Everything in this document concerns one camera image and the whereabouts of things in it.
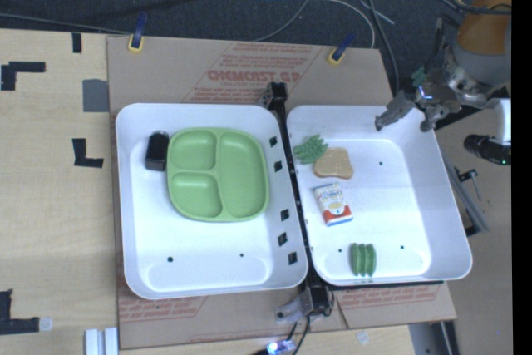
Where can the green pea pods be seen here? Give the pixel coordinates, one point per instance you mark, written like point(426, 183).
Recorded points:
point(309, 149)
point(363, 259)

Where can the white plastic tray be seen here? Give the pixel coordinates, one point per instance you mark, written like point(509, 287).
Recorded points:
point(199, 253)
point(399, 203)

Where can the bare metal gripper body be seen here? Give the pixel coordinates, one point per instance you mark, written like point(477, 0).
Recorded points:
point(453, 89)

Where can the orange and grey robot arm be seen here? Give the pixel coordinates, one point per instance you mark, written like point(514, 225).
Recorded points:
point(490, 8)

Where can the tan bread slice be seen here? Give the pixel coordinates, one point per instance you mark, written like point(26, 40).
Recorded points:
point(334, 164)

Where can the black can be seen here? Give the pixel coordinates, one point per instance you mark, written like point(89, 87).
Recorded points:
point(156, 151)

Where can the red and white carton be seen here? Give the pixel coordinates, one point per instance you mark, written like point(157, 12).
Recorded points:
point(333, 205)

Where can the green divided plate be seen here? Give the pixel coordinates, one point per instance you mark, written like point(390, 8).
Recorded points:
point(232, 174)

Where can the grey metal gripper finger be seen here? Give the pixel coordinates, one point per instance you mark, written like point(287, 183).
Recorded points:
point(392, 111)
point(432, 120)

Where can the brown cardboard board red print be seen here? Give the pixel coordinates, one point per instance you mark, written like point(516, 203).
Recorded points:
point(174, 66)

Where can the thin black rod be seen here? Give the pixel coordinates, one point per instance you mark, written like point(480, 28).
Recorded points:
point(296, 187)

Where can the black cylinder on white bracket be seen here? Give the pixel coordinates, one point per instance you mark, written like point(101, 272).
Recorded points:
point(484, 147)

